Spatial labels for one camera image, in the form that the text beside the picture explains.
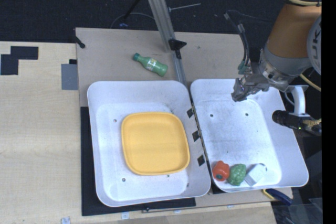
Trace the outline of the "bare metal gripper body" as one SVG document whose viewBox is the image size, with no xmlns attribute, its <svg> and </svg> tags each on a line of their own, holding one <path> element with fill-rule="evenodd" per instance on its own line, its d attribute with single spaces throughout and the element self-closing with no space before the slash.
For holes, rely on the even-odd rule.
<svg viewBox="0 0 336 224">
<path fill-rule="evenodd" d="M 270 87 L 285 91 L 291 82 L 291 76 L 269 63 L 251 63 L 242 80 L 251 93 L 268 91 Z"/>
</svg>

